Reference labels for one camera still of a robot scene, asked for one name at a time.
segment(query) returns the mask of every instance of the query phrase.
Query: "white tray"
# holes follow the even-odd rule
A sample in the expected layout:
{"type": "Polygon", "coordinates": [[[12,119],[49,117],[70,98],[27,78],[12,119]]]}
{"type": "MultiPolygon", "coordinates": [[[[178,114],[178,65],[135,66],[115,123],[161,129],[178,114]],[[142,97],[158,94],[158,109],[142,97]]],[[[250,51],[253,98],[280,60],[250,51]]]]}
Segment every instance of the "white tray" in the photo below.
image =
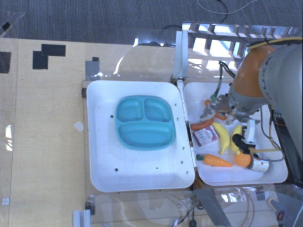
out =
{"type": "Polygon", "coordinates": [[[94,81],[87,88],[90,177],[102,192],[185,188],[195,178],[179,90],[165,82],[94,81]],[[116,135],[116,105],[127,96],[157,96],[171,108],[174,142],[164,149],[135,150],[116,135]]]}
{"type": "MultiPolygon", "coordinates": [[[[184,97],[187,104],[188,119],[190,123],[199,122],[200,115],[203,114],[205,108],[204,101],[210,98],[210,95],[216,90],[216,83],[188,83],[184,88],[184,97]]],[[[219,94],[228,93],[228,84],[222,84],[219,94]]],[[[269,110],[268,106],[263,106],[263,127],[265,132],[268,134],[268,121],[269,121],[269,110]]],[[[260,113],[252,115],[253,119],[260,120],[260,113]]],[[[234,122],[233,125],[226,125],[218,119],[216,122],[220,122],[224,125],[229,132],[232,134],[233,129],[240,124],[234,122]]],[[[272,137],[278,142],[278,137],[275,128],[272,127],[272,137]]],[[[272,148],[269,140],[262,134],[260,123],[256,125],[255,131],[256,148],[272,148]]],[[[197,161],[198,172],[200,178],[208,185],[211,186],[224,186],[224,185],[248,185],[248,184],[266,184],[266,183],[281,183],[287,178],[287,167],[285,161],[270,162],[270,167],[266,172],[258,172],[249,170],[245,167],[235,165],[233,157],[234,152],[230,150],[230,147],[221,156],[219,155],[220,140],[213,141],[204,146],[199,146],[196,139],[193,137],[194,150],[196,154],[212,154],[222,159],[231,162],[233,167],[212,167],[204,164],[201,161],[197,161]]],[[[282,157],[281,152],[270,152],[260,153],[262,157],[268,157],[270,159],[280,159],[282,157]]]]}

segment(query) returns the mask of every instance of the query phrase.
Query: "power outlet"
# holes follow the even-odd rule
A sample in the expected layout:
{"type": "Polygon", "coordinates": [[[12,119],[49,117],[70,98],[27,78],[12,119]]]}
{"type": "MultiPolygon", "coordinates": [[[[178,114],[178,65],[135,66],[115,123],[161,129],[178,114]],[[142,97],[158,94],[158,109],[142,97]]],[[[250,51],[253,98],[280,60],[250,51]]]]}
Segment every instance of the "power outlet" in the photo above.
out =
{"type": "Polygon", "coordinates": [[[9,198],[2,198],[2,205],[9,205],[9,198]]]}

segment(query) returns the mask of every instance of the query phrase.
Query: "blue divided plate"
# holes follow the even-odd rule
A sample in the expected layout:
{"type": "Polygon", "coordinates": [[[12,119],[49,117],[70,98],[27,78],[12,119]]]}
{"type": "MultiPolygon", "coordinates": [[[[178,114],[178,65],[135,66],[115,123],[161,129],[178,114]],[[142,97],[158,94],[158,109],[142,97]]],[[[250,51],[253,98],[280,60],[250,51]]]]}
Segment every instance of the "blue divided plate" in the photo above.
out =
{"type": "Polygon", "coordinates": [[[132,149],[163,149],[175,140],[170,106],[158,97],[129,96],[116,107],[116,132],[132,149]]]}

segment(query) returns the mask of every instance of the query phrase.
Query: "yellow banana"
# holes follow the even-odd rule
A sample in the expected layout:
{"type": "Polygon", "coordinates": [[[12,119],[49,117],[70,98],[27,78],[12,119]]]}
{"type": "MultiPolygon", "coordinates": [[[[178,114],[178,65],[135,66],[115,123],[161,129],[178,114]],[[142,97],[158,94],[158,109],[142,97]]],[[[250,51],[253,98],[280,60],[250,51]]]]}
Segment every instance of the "yellow banana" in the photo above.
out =
{"type": "Polygon", "coordinates": [[[223,125],[221,125],[220,123],[213,122],[212,126],[220,137],[221,150],[219,151],[219,154],[223,155],[224,151],[229,147],[231,139],[229,138],[229,134],[223,125]]]}
{"type": "MultiPolygon", "coordinates": [[[[242,134],[242,126],[241,125],[238,125],[234,130],[233,130],[233,133],[232,133],[232,137],[235,135],[235,134],[242,134]]],[[[237,155],[240,154],[240,150],[239,150],[239,147],[237,147],[235,145],[235,143],[232,141],[232,137],[231,137],[231,150],[236,152],[237,155]]]]}

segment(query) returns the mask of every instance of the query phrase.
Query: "gray carpet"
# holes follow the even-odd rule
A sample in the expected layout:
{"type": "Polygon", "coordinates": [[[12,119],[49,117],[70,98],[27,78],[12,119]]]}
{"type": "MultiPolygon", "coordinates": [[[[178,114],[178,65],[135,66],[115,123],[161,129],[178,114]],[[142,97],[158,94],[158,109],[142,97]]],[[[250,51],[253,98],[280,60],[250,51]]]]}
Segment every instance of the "gray carpet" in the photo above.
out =
{"type": "MultiPolygon", "coordinates": [[[[252,0],[222,1],[233,11],[252,0]]],[[[215,0],[200,2],[225,12],[215,0]]],[[[159,33],[185,21],[218,23],[224,18],[202,10],[196,0],[0,0],[1,24],[14,12],[26,15],[9,37],[122,44],[132,44],[144,31],[159,33]]],[[[261,0],[228,15],[224,23],[302,27],[302,14],[303,0],[261,0]]]]}

